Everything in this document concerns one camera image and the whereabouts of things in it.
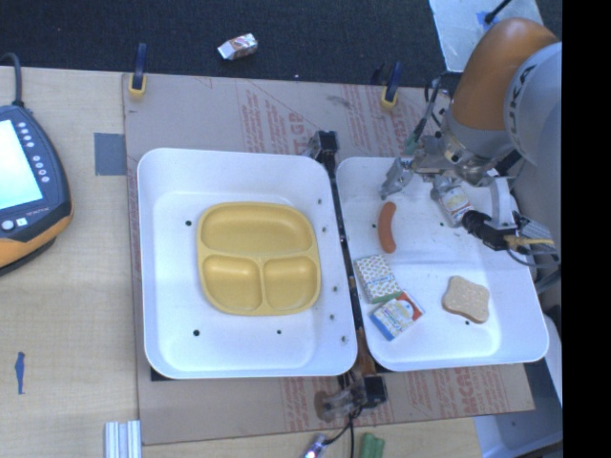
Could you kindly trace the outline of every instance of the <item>beige sponge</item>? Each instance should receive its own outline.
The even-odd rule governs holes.
[[[490,315],[489,298],[490,292],[485,286],[454,276],[450,278],[441,304],[448,312],[466,317],[474,323],[484,323]]]

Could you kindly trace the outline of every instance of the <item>cardboard sheet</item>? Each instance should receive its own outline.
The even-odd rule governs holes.
[[[338,164],[350,156],[397,156],[425,109],[420,89],[399,89],[380,107],[382,87],[234,78],[149,75],[144,96],[123,77],[129,216],[137,342],[137,387],[144,445],[342,427],[316,415],[317,393],[335,377],[176,381],[152,372],[143,347],[137,163],[159,147],[301,154],[320,130],[337,132]],[[447,107],[437,99],[435,112]],[[434,125],[430,121],[428,128]],[[497,414],[534,408],[522,364],[384,373],[389,399],[356,426]]]

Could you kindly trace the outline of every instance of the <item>black floor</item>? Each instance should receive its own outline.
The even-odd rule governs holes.
[[[562,0],[536,0],[562,38]],[[429,0],[0,0],[0,52],[26,67],[366,84],[401,61],[401,85],[443,72]],[[217,47],[252,32],[259,49],[223,61]]]

